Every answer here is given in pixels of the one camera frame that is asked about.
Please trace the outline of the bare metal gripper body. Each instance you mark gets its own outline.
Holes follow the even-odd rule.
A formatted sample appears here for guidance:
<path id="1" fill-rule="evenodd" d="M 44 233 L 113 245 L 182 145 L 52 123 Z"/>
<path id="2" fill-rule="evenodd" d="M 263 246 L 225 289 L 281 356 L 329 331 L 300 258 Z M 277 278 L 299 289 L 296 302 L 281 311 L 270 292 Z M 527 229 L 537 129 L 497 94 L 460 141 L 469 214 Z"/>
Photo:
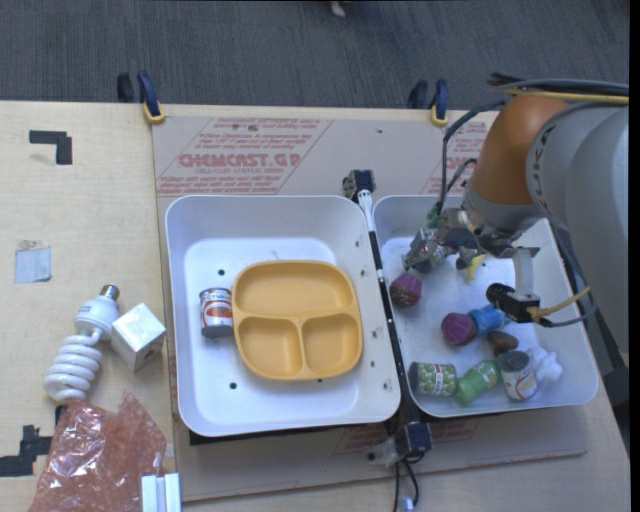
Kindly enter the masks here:
<path id="1" fill-rule="evenodd" d="M 437 243 L 478 250 L 496 258 L 511 258 L 522 250 L 514 243 L 538 220 L 525 217 L 513 229 L 507 229 L 487 221 L 475 209 L 446 208 L 437 222 Z"/>

